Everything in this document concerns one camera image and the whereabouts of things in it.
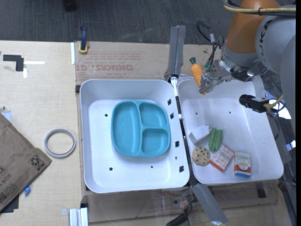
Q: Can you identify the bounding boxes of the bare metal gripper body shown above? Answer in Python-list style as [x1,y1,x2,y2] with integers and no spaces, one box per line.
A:
[205,56,256,85]

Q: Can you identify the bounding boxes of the orange toy carrot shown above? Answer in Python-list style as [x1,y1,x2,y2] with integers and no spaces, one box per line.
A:
[189,56,206,96]

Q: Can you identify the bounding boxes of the white plastic tray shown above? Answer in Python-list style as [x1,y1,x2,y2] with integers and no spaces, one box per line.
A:
[79,79,190,194]
[176,79,285,186]

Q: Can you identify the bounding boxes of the small white carton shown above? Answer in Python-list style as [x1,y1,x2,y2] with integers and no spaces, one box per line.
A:
[188,125,211,145]

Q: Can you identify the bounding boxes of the green toy beans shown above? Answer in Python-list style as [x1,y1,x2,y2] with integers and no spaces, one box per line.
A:
[208,127,224,153]

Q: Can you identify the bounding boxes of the brown chocolate chip biscuit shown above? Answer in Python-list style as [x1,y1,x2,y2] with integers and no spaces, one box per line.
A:
[191,146,211,167]

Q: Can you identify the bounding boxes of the orange and white packet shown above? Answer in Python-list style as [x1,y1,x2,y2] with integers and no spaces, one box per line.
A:
[209,144,235,173]

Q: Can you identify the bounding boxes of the brown cardboard board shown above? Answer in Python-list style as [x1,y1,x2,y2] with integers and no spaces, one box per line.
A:
[74,40,286,223]

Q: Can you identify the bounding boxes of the white orange blue carton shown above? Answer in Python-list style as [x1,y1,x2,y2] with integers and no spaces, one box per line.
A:
[233,151,252,178]

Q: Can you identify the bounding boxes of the blue divided plate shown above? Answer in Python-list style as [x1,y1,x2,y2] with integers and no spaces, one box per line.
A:
[111,100,172,158]

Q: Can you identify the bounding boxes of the brown paper envelope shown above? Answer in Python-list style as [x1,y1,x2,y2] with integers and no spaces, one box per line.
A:
[0,112,53,213]

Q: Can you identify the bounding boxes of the black cylinder on white bracket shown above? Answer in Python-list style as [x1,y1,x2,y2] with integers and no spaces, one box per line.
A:
[239,75,271,114]

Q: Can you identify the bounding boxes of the white tape ring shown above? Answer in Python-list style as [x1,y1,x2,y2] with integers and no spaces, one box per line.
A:
[43,128,77,159]

